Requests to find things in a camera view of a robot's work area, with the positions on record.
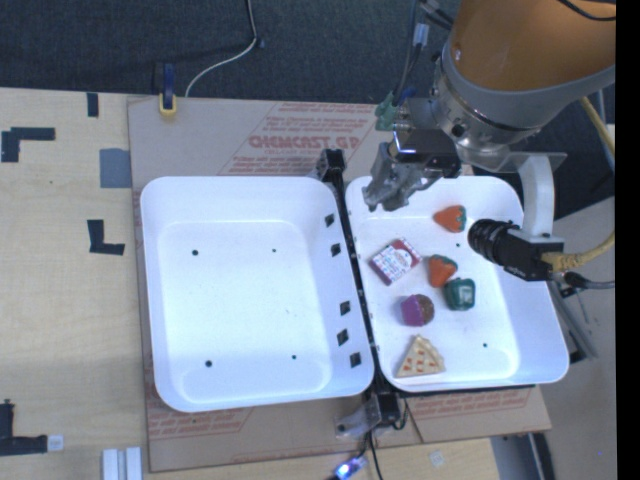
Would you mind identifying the pizza slice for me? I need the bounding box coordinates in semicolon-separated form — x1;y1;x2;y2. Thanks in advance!
395;334;447;380

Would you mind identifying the orange strawberry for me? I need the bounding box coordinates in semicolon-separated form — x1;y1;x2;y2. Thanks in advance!
427;253;459;289
432;204;469;233

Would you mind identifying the black cylinder on white bracket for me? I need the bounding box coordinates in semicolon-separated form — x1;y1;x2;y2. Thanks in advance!
467;150;569;283

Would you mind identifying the brown cardboard board red print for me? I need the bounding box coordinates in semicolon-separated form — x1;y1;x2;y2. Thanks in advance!
125;96;554;473

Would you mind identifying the green bell pepper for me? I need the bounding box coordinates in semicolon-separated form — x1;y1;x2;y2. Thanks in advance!
443;277;477;312

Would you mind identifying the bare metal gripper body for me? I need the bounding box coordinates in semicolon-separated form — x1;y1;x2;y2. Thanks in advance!
392;78;542;180

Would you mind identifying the white plastic tray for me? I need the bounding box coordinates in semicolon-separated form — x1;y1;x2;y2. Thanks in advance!
139;175;376;414
344;173;571;394

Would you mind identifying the red and white carton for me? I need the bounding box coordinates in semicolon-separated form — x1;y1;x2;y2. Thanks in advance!
368;237;423;287

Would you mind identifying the black block with thin wires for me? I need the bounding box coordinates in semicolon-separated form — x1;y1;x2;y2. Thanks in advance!
370;390;406;430
316;147;348;185

